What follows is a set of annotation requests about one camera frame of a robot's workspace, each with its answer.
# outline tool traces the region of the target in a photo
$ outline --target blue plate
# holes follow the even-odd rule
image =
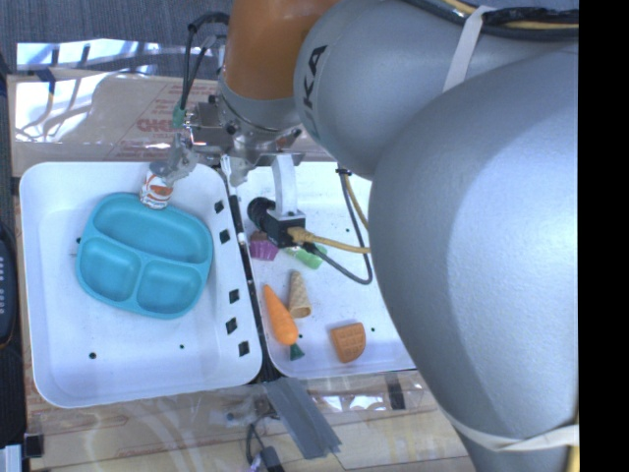
[[[207,282],[213,244],[198,218],[137,195],[107,196],[92,211],[77,254],[77,277],[92,297],[161,319],[181,317]]]

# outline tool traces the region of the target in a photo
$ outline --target drain hole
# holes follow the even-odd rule
[[[249,341],[243,341],[238,345],[238,353],[241,357],[249,353]]]
[[[234,317],[232,320],[225,324],[225,328],[227,328],[227,333],[231,334],[236,328],[238,328],[238,324],[236,323],[236,318]]]

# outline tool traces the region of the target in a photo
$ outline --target orange carrot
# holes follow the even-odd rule
[[[295,344],[299,337],[299,331],[293,317],[268,285],[264,285],[264,299],[275,338],[286,346]]]

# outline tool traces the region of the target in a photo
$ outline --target toy carrot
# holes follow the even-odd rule
[[[297,345],[299,331],[295,321],[286,309],[286,306],[268,285],[264,285],[264,299],[266,300],[268,319],[271,322],[275,338],[282,344],[291,347],[291,360],[303,357],[304,352]]]

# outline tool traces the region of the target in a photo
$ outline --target white strap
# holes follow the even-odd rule
[[[482,5],[465,21],[463,31],[461,31],[461,36],[459,37],[459,43],[454,51],[454,56],[452,56],[450,70],[445,78],[443,92],[465,81],[468,67],[470,66],[470,61],[472,61],[472,55],[474,54],[476,43],[481,34],[481,28],[483,27],[483,14],[493,10],[495,10],[493,7]]]
[[[450,421],[452,426],[470,441],[495,452],[504,451],[538,451],[551,449],[563,445],[579,445],[579,424],[568,425],[558,429],[550,430],[529,439],[510,439],[507,437],[493,436],[474,430],[460,421],[455,420],[441,408],[444,416]]]

